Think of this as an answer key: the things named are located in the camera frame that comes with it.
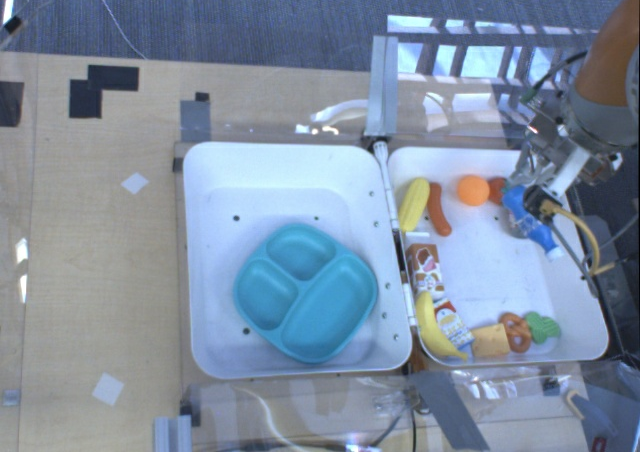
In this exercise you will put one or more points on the black and white thin rod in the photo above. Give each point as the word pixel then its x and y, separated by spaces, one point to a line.
pixel 385 167

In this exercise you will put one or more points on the blue divided plate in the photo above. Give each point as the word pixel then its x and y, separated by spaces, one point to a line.
pixel 320 310

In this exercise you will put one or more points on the brown pretzel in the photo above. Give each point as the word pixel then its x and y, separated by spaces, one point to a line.
pixel 520 340

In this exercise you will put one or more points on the white plastic tray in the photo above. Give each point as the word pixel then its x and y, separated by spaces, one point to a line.
pixel 500 275
pixel 220 260

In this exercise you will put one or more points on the red sausage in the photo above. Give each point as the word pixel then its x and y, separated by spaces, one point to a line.
pixel 438 215

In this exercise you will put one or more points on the white and yellow carton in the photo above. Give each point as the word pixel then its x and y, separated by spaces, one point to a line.
pixel 454 327

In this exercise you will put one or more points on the blue plastic bottle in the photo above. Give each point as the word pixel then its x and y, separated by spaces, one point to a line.
pixel 539 232

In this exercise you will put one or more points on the red tomato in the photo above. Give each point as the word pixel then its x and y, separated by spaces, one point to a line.
pixel 496 191

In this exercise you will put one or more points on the orange fruit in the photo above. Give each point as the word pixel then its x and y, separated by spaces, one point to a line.
pixel 473 190

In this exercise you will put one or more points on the brown and white carton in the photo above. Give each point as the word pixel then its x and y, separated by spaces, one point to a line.
pixel 425 270

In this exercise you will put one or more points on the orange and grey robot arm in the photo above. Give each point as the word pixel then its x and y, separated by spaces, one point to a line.
pixel 607 65

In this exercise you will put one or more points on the yellow cheese wedge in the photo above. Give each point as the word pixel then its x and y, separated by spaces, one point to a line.
pixel 491 341

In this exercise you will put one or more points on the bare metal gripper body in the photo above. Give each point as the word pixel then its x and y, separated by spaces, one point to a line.
pixel 547 132

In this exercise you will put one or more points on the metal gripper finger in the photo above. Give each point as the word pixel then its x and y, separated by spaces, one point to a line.
pixel 518 171
pixel 538 175

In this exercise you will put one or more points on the green broccoli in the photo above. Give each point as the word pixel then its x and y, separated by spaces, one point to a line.
pixel 544 327

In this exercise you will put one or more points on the yellow corn cob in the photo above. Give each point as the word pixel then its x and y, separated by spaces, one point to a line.
pixel 414 205

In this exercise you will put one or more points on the yellow banana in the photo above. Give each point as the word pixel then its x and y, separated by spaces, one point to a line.
pixel 428 330

